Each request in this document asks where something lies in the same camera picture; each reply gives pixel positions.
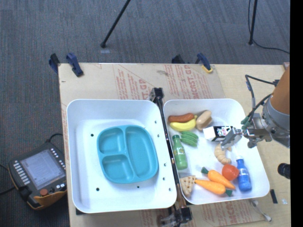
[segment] bottle label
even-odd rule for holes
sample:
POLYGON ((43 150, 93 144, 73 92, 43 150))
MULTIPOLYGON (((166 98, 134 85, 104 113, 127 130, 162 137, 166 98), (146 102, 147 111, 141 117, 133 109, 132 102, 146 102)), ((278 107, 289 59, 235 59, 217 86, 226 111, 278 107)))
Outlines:
POLYGON ((184 149, 182 147, 176 148, 173 152, 174 152, 174 155, 184 155, 185 154, 184 149))
POLYGON ((248 170, 245 168, 240 168, 239 169, 239 175, 248 175, 248 170))

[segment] robotic hand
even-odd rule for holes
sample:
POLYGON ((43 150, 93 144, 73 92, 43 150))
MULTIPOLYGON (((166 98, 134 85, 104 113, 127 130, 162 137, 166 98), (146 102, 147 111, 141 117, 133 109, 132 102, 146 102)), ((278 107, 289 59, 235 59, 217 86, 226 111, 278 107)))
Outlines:
MULTIPOLYGON (((265 97, 251 113, 241 122, 242 130, 232 128, 221 142, 222 149, 228 148, 241 139, 249 139, 248 147, 253 148, 258 142, 274 139, 290 148, 290 67, 286 69, 272 94, 265 97), (262 114, 254 113, 264 104, 262 114)), ((290 179, 290 164, 282 163, 278 172, 290 179)))

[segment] white tray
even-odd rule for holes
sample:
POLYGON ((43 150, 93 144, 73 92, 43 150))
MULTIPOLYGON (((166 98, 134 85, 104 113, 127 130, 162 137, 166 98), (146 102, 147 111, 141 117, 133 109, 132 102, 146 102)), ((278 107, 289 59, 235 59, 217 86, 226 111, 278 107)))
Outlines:
POLYGON ((84 213, 161 209, 172 206, 177 191, 158 106, 148 100, 78 99, 67 107, 71 190, 75 207, 84 213), (138 183, 105 178, 97 137, 107 128, 138 125, 150 134, 158 157, 156 175, 138 183))
MULTIPOLYGON (((212 112, 213 121, 209 126, 233 126, 241 129, 241 121, 245 118, 242 106, 233 99, 193 99, 193 100, 169 100, 164 104, 163 111, 167 122, 169 140, 173 144, 172 136, 179 134, 170 128, 168 117, 170 115, 182 115, 193 113, 200 115, 204 110, 212 112)), ((199 136, 198 147, 194 148, 184 144, 187 156, 188 168, 178 171, 179 178, 188 175, 196 175, 200 179, 208 179, 205 174, 201 173, 201 169, 205 166, 208 170, 216 170, 221 173, 223 165, 214 156, 214 148, 219 143, 218 141, 209 141, 204 138, 204 134, 196 128, 192 130, 199 136)), ((239 199, 249 199, 263 197, 269 192, 269 181, 260 158, 257 147, 248 148, 248 139, 242 137, 232 151, 226 151, 226 156, 232 159, 232 164, 236 166, 235 151, 238 151, 243 156, 246 167, 250 173, 252 189, 249 192, 241 192, 238 188, 237 179, 232 182, 236 186, 232 196, 226 194, 217 195, 201 186, 195 184, 190 197, 185 199, 192 204, 206 204, 214 202, 232 201, 239 199)))

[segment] black pole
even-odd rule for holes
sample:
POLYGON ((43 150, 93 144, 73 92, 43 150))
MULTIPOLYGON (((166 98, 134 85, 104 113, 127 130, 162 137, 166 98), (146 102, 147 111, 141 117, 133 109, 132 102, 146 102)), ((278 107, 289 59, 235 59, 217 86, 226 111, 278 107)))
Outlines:
POLYGON ((120 17, 123 15, 123 13, 124 13, 125 9, 127 8, 127 5, 129 4, 130 1, 131 1, 131 0, 127 0, 126 3, 124 4, 122 10, 120 11, 118 17, 116 18, 116 20, 115 20, 115 22, 114 22, 114 24, 113 24, 112 27, 110 28, 110 30, 109 30, 109 32, 108 32, 106 38, 105 38, 104 41, 101 43, 101 47, 102 47, 102 48, 105 48, 105 47, 106 47, 106 41, 107 41, 108 38, 110 37, 111 33, 113 32, 115 26, 117 25, 117 23, 118 23, 120 17))
POLYGON ((252 45, 254 42, 253 35, 254 35, 254 28, 255 28, 255 19, 256 19, 256 12, 257 12, 257 4, 258 0, 255 0, 254 4, 254 11, 252 14, 252 23, 251 23, 251 31, 250 31, 250 41, 248 42, 249 45, 252 45))

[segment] yellow banana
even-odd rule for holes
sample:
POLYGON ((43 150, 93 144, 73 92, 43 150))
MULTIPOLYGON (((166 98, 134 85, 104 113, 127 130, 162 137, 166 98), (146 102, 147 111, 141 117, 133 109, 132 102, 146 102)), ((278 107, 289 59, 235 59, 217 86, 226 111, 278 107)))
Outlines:
POLYGON ((196 118, 197 115, 190 121, 187 121, 185 123, 180 123, 180 122, 171 122, 170 127, 176 131, 189 131, 192 130, 196 126, 196 118))

